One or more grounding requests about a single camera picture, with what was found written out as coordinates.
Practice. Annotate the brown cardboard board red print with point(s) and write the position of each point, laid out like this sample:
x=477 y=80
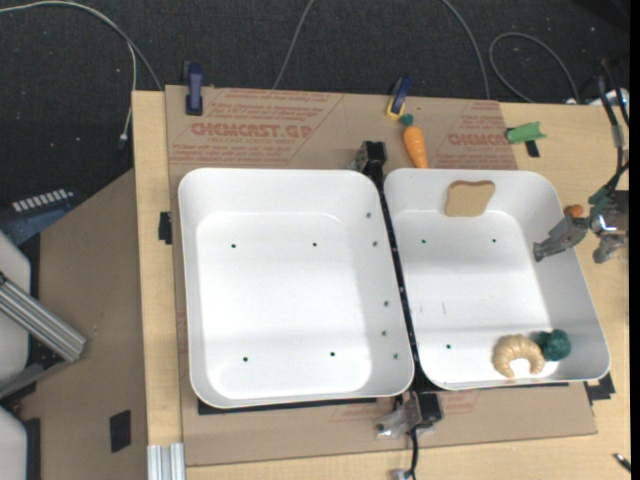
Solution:
x=280 y=433

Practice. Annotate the thin black rod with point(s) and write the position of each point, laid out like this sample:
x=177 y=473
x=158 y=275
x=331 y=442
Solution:
x=398 y=268

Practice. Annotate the white plastic tray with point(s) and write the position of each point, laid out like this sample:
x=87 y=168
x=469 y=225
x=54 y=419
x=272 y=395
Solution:
x=280 y=293
x=480 y=288

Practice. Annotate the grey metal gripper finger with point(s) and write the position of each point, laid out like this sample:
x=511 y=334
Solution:
x=562 y=238
x=609 y=248

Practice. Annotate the tan bread slice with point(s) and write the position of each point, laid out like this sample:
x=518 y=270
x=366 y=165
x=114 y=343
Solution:
x=470 y=199

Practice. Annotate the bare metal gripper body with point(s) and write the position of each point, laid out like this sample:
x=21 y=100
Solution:
x=617 y=223

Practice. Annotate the small orange round object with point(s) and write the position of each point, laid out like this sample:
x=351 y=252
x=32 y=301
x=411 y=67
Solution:
x=574 y=210

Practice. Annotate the green broccoli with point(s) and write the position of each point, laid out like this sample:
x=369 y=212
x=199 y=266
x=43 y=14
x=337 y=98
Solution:
x=556 y=347

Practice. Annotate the orange carrot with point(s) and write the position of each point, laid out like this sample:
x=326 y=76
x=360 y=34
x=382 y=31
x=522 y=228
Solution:
x=415 y=143

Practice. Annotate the cream croissant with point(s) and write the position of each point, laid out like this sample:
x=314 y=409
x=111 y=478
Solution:
x=515 y=350

